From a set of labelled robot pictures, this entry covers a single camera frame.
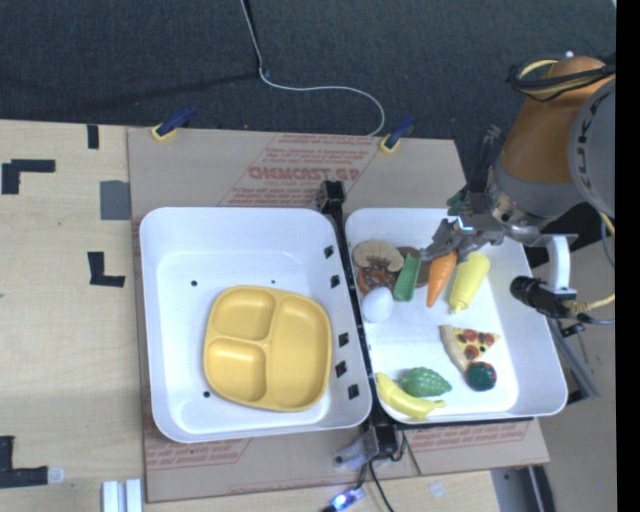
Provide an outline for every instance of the table surface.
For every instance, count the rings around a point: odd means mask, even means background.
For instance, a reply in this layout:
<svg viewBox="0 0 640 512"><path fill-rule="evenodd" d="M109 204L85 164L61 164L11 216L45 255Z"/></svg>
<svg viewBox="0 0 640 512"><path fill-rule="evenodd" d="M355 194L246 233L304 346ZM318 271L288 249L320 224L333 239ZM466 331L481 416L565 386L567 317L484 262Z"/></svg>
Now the table surface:
<svg viewBox="0 0 640 512"><path fill-rule="evenodd" d="M101 483L144 478L130 220L102 222L101 182L128 181L126 127L0 121L0 162L52 159L0 196L0 435L13 467L64 470L62 483L0 490L0 511L100 510ZM87 253L105 252L122 288L89 286ZM491 473L385 480L395 510L498 512ZM148 511L321 510L344 486L173 503ZM386 510L375 485L350 510Z"/></svg>

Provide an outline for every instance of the white egg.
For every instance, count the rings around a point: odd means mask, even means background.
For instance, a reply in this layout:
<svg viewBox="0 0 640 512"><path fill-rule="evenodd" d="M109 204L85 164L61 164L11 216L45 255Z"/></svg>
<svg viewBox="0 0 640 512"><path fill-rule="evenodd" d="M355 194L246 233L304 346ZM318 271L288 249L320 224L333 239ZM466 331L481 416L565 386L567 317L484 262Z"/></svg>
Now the white egg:
<svg viewBox="0 0 640 512"><path fill-rule="evenodd" d="M393 311L393 294L386 286L379 286L362 299L362 315L371 322L384 322Z"/></svg>

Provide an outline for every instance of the yellow plate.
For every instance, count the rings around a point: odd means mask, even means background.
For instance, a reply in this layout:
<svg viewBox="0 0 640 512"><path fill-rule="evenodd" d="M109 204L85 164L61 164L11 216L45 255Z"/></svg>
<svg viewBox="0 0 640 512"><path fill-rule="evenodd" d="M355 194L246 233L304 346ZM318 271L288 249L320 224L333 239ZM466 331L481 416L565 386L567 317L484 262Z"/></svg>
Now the yellow plate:
<svg viewBox="0 0 640 512"><path fill-rule="evenodd" d="M213 303L204 372L223 398L274 411L302 411L324 394L331 323L315 301L284 290L235 286Z"/></svg>

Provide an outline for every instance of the toy pizza slice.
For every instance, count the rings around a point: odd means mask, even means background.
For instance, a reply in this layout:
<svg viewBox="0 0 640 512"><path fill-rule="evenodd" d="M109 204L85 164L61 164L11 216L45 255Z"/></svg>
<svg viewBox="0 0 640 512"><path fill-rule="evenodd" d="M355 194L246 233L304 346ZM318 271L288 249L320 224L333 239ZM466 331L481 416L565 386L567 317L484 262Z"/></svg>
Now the toy pizza slice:
<svg viewBox="0 0 640 512"><path fill-rule="evenodd" d="M464 372L469 363L485 354L500 338L500 335L471 328L441 325L440 338L453 364L461 372Z"/></svg>

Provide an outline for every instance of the cardboard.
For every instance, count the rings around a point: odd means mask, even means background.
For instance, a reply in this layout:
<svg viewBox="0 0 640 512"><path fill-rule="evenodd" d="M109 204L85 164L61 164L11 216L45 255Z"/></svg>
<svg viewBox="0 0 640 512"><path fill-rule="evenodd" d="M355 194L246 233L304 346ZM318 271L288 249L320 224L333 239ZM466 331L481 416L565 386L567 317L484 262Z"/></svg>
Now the cardboard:
<svg viewBox="0 0 640 512"><path fill-rule="evenodd" d="M442 208L464 185L455 145L406 139L395 153L379 138L179 129L156 142L149 128L127 131L136 304L144 410L146 500L350 484L357 471L334 467L332 451L359 428L181 444L163 437L150 411L138 227L162 206L315 207L324 180L345 185L345 215L364 207ZM537 420L408 431L409 448L379 478L543 463Z"/></svg>

